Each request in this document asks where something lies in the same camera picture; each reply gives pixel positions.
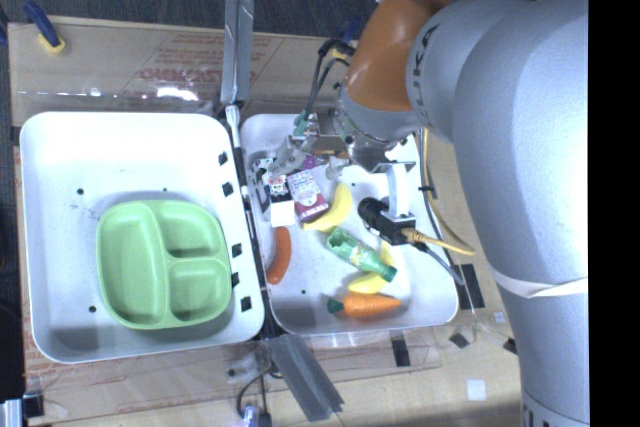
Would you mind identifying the green divided plate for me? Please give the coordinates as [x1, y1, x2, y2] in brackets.
[95, 200, 234, 331]

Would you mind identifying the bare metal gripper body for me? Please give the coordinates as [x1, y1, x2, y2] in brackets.
[289, 112, 399, 173]

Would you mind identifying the white plastic tray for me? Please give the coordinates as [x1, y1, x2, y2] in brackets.
[238, 113, 460, 336]
[18, 110, 266, 365]

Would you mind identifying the black and white carton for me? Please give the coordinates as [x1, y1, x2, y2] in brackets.
[251, 157, 277, 182]

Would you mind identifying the orange carrot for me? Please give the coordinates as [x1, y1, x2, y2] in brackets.
[326, 293, 403, 320]

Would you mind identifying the thin black and white rod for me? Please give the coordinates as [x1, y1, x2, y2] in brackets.
[224, 104, 269, 341]

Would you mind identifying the maroon and pink carton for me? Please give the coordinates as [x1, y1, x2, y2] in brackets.
[285, 168, 330, 223]

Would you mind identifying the black cylinder on white bracket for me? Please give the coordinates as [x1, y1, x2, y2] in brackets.
[357, 161, 418, 247]

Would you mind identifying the green plastic bottle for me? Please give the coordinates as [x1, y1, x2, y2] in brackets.
[326, 227, 399, 283]

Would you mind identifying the orange red sausage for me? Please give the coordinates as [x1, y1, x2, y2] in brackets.
[265, 225, 293, 286]

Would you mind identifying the yellow banana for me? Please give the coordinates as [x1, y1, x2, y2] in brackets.
[301, 183, 354, 233]
[347, 239, 397, 295]

